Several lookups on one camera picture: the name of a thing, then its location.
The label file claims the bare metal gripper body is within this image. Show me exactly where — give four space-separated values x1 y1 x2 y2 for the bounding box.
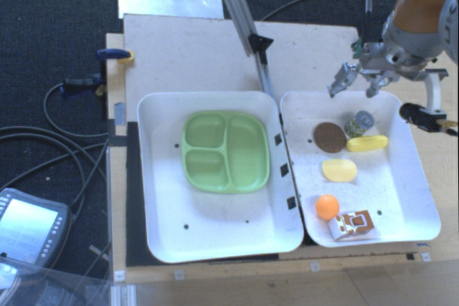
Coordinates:
355 42 431 82

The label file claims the small green can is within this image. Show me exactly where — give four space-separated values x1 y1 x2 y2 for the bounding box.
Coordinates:
344 110 375 138

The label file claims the brown round biscuit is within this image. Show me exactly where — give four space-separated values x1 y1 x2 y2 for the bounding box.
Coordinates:
313 122 348 154

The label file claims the yellow toy banana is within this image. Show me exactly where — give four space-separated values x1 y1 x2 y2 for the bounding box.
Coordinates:
346 134 389 153

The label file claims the pale yellow potato chip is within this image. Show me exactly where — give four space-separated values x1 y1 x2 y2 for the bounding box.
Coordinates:
321 158 358 183

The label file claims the thin black and white rod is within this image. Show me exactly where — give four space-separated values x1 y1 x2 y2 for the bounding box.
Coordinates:
278 107 306 226

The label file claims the white plastic tray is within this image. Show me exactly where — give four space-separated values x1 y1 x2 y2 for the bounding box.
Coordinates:
279 90 442 248
136 90 305 264

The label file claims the orange ball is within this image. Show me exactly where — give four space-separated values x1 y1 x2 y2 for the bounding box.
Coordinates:
315 193 341 220

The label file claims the green divided plate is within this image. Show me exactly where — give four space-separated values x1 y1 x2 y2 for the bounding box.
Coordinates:
181 110 270 195

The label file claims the brown and white carton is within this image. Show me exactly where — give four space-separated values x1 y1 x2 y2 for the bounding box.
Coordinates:
328 209 380 242

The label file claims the pale wood board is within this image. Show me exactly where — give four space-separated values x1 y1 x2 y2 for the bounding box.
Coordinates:
105 13 459 285

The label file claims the black cylinder on white bracket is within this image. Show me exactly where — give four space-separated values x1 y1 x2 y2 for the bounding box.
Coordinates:
399 68 449 133

